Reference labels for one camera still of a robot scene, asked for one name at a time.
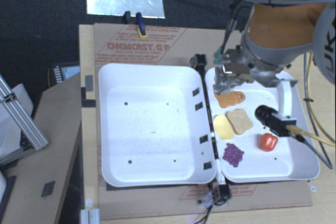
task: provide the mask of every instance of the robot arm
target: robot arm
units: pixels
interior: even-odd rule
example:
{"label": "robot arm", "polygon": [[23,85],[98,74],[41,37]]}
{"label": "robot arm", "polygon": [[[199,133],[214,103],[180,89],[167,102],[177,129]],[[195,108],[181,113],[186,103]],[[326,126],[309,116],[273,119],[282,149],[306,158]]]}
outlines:
{"label": "robot arm", "polygon": [[254,80],[277,87],[276,74],[309,51],[314,51],[322,74],[335,84],[335,0],[244,1],[254,3],[250,18],[240,45],[222,54],[216,69],[217,94]]}

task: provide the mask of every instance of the red toy tomato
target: red toy tomato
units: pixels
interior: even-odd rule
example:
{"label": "red toy tomato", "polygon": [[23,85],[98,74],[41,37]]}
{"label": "red toy tomato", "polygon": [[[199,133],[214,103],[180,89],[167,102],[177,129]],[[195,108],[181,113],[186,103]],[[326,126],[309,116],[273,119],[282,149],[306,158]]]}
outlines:
{"label": "red toy tomato", "polygon": [[278,143],[278,138],[275,135],[265,133],[261,137],[259,147],[264,151],[272,151],[275,148],[277,143]]}

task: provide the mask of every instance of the table surface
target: table surface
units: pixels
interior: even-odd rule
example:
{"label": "table surface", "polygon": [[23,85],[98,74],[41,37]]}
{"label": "table surface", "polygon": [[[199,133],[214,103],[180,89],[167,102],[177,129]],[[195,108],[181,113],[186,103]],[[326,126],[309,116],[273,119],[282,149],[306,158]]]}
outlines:
{"label": "table surface", "polygon": [[[82,40],[85,42],[92,42],[93,37],[90,35],[89,28],[82,28],[80,30],[80,35],[82,35]],[[93,51],[86,51],[85,55],[93,53]],[[81,58],[81,68],[84,63],[83,68],[87,69],[88,66],[85,62],[89,62],[90,59]],[[298,78],[299,82],[297,88],[301,99],[304,97],[304,86],[303,86],[303,56],[299,56],[293,63],[289,72],[294,78]],[[316,67],[311,69],[311,98],[314,99],[312,106],[314,111],[320,120],[322,126],[325,130],[335,138],[335,86],[331,85],[319,72]],[[303,110],[305,111],[306,118],[308,115],[306,112],[306,105],[303,105]],[[83,128],[94,130],[95,126],[85,126]],[[310,122],[308,122],[309,129],[312,130]],[[314,141],[315,147],[319,149],[320,147],[316,141]],[[331,146],[325,146],[327,153],[331,159],[333,166],[335,166],[335,148]],[[89,164],[84,165],[84,171],[88,168]],[[302,223],[302,224],[317,224],[317,223],[334,223],[336,219],[336,174],[335,169],[328,169],[322,162],[320,162],[321,171],[319,176],[309,183],[311,188],[315,188],[316,192],[312,192],[313,206],[311,207],[296,207],[296,208],[281,208],[281,209],[267,209],[267,210],[251,210],[251,211],[236,211],[236,212],[216,212],[210,214],[207,223]],[[88,178],[86,180],[87,186],[92,186],[94,182],[90,182]],[[90,193],[90,197],[95,196],[95,191],[89,187],[86,192]],[[201,219],[203,215],[182,215],[182,216],[164,216],[164,217],[150,217],[150,218],[136,218],[136,219],[119,219],[119,220],[108,220],[102,221],[102,224],[145,224],[145,223],[160,223],[160,224],[171,224],[171,223],[194,223]]]}

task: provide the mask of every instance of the white tray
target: white tray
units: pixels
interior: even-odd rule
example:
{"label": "white tray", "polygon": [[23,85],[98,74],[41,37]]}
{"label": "white tray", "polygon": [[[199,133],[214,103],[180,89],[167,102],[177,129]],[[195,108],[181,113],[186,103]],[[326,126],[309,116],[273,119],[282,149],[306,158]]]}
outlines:
{"label": "white tray", "polygon": [[[241,91],[246,99],[235,106],[222,109],[214,96],[213,84],[215,69],[210,69],[206,74],[206,84],[209,102],[214,118],[227,111],[242,108],[253,122],[253,127],[244,134],[236,135],[231,140],[222,140],[216,135],[220,168],[226,178],[237,183],[267,182],[279,180],[313,179],[318,176],[320,166],[316,155],[304,144],[290,137],[279,137],[278,144],[271,152],[259,148],[260,137],[270,132],[269,128],[259,122],[254,113],[258,106],[264,104],[278,110],[278,93],[276,88],[264,88],[257,82],[244,83],[234,88]],[[286,72],[281,72],[279,78],[292,79]],[[296,87],[292,88],[293,108],[292,116],[297,119],[297,126],[308,131],[307,121],[302,110],[299,94]],[[227,143],[235,144],[244,151],[243,160],[238,167],[222,159]]]}
{"label": "white tray", "polygon": [[203,184],[214,178],[202,81],[195,70],[112,63],[99,71],[99,93],[102,173],[109,184]]}

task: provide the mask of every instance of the grape bunch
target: grape bunch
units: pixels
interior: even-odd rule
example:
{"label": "grape bunch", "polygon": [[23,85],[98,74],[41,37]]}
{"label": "grape bunch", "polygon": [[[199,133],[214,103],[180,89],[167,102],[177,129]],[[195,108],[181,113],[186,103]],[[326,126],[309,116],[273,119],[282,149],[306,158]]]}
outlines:
{"label": "grape bunch", "polygon": [[234,144],[227,143],[224,150],[223,159],[228,161],[233,167],[238,167],[239,162],[243,159],[244,151],[241,151]]}

